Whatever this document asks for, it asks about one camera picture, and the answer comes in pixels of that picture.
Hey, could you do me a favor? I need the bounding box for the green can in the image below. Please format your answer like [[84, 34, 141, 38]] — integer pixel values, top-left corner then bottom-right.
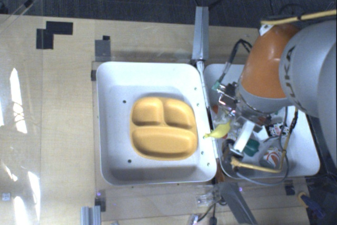
[[243, 139, 260, 157]]

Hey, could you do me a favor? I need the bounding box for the pale wood board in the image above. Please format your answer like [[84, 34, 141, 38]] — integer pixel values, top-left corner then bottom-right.
[[94, 18, 314, 223]]

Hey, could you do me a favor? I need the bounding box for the white and orange can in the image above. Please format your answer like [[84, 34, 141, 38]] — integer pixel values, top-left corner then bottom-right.
[[260, 146, 281, 168]]

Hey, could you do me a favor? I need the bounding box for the black cylinder on white bracket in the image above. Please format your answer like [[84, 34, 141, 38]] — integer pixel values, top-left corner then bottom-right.
[[223, 120, 255, 165]]

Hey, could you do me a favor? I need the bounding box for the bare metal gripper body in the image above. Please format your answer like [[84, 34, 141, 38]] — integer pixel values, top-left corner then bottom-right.
[[217, 81, 272, 126]]

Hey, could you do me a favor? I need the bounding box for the orange divided plate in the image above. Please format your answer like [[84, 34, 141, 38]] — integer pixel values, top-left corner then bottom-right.
[[129, 96, 199, 162]]

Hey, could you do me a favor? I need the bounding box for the white plastic tray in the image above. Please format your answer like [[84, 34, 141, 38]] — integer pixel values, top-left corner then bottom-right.
[[204, 63, 321, 180], [95, 61, 218, 187]]

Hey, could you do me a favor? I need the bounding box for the thin black and white rod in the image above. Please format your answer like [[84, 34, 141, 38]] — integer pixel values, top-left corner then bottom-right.
[[196, 60, 217, 140]]

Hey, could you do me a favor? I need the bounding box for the black and white carton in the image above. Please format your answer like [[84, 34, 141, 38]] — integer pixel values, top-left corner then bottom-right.
[[264, 123, 289, 138]]

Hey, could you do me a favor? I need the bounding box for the yellow banana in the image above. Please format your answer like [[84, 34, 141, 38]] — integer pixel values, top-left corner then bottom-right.
[[204, 120, 232, 139]]

